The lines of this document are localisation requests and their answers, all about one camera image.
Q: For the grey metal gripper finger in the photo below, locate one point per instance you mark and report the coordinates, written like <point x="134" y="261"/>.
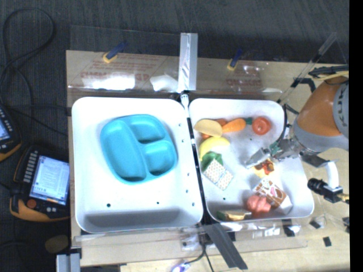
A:
<point x="257" y="158"/>

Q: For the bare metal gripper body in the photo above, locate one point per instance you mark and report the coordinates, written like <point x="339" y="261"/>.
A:
<point x="285" y="148"/>

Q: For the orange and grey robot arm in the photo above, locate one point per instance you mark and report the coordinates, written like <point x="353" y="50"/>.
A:
<point x="317" y="115"/>

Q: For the yellow pizza slice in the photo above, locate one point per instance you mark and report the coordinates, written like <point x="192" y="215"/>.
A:
<point x="265" y="169"/>

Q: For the white plastic tray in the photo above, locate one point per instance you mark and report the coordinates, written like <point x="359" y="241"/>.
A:
<point x="93" y="163"/>
<point x="244" y="149"/>

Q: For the orange doughnut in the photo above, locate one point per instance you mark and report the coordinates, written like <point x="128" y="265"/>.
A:
<point x="261" y="125"/>

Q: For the brown and white carton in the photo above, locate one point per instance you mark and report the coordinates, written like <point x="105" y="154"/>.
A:
<point x="272" y="193"/>

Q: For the orange carrot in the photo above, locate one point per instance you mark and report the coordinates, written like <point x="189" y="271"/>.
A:
<point x="234" y="125"/>

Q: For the white orange-patterned packet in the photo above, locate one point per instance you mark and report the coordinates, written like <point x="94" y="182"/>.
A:
<point x="218" y="174"/>

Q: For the pink toy sausages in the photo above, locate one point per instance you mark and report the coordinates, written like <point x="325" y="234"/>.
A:
<point x="256" y="204"/>

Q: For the yellow banana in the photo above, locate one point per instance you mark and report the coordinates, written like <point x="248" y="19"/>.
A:
<point x="211" y="144"/>

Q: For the green toy lettuce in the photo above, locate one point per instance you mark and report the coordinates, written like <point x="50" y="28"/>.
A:
<point x="208" y="159"/>

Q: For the toy sandwich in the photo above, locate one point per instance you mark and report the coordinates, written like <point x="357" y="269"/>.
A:
<point x="234" y="215"/>

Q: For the brown cardboard board, red print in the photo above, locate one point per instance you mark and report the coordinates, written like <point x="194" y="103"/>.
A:
<point x="255" y="254"/>

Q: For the blue divided plate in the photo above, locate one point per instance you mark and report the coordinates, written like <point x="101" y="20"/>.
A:
<point x="124" y="149"/>

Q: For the black cylinder on white bracket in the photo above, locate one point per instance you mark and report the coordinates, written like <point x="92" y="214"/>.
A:
<point x="331" y="177"/>

